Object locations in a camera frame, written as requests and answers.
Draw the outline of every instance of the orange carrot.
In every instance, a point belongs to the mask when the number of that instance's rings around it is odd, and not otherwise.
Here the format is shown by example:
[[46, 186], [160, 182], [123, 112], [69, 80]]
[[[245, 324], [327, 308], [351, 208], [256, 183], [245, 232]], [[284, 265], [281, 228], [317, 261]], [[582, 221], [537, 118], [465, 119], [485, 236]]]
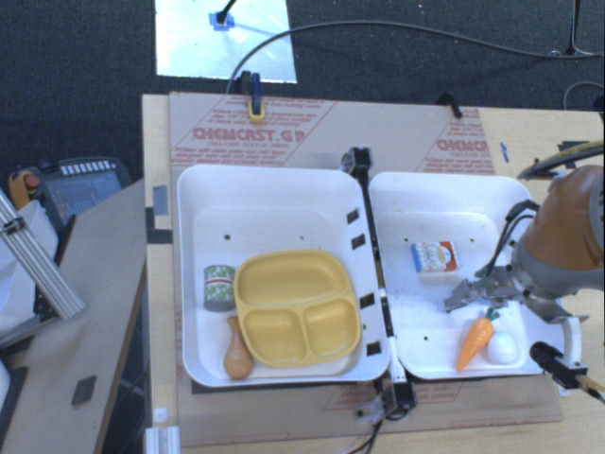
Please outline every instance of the orange carrot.
[[481, 348], [488, 344], [493, 335], [492, 321], [499, 316], [500, 315], [490, 307], [485, 318], [479, 318], [471, 324], [471, 329], [469, 329], [469, 332], [466, 334], [466, 338], [460, 349], [456, 370], [461, 372], [464, 367], [469, 364], [469, 361], [479, 353]]

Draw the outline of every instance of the brown bottle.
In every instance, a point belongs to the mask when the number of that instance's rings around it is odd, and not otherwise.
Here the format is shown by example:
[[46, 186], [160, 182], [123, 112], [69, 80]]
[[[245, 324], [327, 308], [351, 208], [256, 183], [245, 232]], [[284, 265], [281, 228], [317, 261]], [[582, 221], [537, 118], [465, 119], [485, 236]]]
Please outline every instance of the brown bottle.
[[242, 378], [246, 378], [252, 370], [252, 356], [242, 338], [242, 331], [239, 328], [237, 317], [230, 316], [227, 322], [231, 328], [232, 337], [223, 360], [223, 365], [227, 374], [233, 380], [241, 380]]

